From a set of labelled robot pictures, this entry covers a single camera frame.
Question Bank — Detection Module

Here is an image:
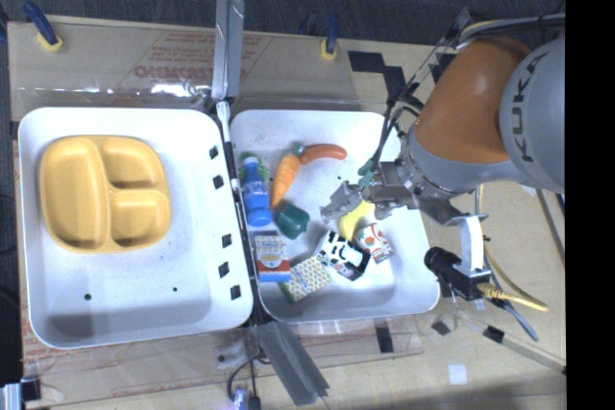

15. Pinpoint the blue plastic bottle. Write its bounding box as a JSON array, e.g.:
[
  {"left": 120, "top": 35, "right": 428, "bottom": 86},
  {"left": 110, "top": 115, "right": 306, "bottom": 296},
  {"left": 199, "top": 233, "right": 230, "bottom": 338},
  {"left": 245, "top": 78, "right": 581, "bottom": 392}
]
[{"left": 238, "top": 156, "right": 274, "bottom": 228}]

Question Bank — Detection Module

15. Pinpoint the yellow banana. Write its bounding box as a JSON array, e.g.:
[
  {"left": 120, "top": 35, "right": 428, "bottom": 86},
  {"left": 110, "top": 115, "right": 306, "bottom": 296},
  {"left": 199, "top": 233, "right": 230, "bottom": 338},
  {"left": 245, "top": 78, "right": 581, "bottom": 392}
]
[{"left": 337, "top": 200, "right": 377, "bottom": 239}]

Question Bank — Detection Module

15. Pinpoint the orange white and blue carton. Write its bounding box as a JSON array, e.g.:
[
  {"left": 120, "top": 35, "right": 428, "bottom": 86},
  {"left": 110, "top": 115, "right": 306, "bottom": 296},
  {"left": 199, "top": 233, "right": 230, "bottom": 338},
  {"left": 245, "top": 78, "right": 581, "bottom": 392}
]
[{"left": 253, "top": 231, "right": 293, "bottom": 284}]

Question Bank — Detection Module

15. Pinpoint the yellow divided plate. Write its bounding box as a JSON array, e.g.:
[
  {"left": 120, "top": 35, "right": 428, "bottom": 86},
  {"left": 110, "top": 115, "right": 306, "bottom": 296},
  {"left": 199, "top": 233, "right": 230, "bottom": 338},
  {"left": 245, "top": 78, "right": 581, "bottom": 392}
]
[{"left": 37, "top": 134, "right": 174, "bottom": 254}]

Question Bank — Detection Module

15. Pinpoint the dark green toy pepper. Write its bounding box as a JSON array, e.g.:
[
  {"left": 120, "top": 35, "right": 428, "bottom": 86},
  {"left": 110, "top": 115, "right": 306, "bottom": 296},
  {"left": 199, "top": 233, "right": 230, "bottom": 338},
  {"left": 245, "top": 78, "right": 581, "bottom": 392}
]
[{"left": 274, "top": 202, "right": 311, "bottom": 240}]

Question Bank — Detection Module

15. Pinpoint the thin black and white rod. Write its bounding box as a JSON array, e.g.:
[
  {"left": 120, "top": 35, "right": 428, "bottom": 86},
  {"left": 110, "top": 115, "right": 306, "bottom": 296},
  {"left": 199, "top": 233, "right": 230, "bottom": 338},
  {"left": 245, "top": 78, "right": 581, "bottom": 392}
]
[{"left": 214, "top": 99, "right": 263, "bottom": 328}]

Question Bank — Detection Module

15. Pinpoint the orange toy sausage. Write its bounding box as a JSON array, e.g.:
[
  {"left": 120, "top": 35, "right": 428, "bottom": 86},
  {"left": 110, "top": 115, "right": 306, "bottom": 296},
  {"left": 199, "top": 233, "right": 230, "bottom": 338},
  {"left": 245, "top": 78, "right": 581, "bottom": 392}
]
[{"left": 298, "top": 143, "right": 349, "bottom": 166}]

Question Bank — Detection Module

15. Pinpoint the yellow patterned packet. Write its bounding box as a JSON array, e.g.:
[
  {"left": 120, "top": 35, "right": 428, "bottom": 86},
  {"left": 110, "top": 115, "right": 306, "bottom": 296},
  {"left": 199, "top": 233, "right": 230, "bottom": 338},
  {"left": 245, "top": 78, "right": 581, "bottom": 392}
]
[{"left": 280, "top": 254, "right": 333, "bottom": 304}]

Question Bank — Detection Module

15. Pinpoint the brown cardboard board red print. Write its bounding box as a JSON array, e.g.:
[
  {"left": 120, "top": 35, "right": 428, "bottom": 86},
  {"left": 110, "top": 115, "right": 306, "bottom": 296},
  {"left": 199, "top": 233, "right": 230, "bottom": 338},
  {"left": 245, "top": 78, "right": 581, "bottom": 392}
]
[{"left": 6, "top": 13, "right": 427, "bottom": 401}]

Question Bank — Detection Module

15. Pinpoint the white plastic tray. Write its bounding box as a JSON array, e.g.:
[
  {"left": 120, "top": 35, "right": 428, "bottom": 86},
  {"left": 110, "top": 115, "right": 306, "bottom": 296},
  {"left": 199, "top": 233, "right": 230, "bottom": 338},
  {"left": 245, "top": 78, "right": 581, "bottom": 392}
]
[
  {"left": 229, "top": 109, "right": 442, "bottom": 325},
  {"left": 16, "top": 106, "right": 256, "bottom": 350}
]

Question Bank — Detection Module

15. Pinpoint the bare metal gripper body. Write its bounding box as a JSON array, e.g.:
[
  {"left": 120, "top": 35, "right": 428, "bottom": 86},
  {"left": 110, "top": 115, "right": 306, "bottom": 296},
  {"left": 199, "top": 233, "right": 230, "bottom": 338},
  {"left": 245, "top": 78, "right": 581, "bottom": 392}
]
[{"left": 360, "top": 160, "right": 435, "bottom": 220}]

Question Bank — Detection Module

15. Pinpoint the black cylinder on white bracket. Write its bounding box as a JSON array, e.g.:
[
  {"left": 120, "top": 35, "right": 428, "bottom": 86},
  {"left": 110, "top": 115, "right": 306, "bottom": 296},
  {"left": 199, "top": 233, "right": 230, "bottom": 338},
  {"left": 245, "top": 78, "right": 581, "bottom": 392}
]
[{"left": 423, "top": 213, "right": 494, "bottom": 302}]

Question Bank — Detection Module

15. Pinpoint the orange toy carrot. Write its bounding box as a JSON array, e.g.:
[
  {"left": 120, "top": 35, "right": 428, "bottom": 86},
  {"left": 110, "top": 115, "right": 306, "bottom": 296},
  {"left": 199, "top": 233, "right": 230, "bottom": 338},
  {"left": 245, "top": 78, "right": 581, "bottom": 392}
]
[{"left": 269, "top": 142, "right": 308, "bottom": 210}]

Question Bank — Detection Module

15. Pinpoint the red and white small carton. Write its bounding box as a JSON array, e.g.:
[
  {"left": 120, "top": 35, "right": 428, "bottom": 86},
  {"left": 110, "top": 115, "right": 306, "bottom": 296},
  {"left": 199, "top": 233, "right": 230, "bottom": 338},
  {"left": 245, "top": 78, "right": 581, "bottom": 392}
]
[{"left": 353, "top": 222, "right": 396, "bottom": 265}]

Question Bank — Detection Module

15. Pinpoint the black and white carton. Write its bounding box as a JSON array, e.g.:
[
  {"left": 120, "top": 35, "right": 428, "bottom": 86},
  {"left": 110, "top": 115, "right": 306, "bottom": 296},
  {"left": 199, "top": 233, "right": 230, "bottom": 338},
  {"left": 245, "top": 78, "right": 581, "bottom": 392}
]
[{"left": 316, "top": 229, "right": 373, "bottom": 281}]

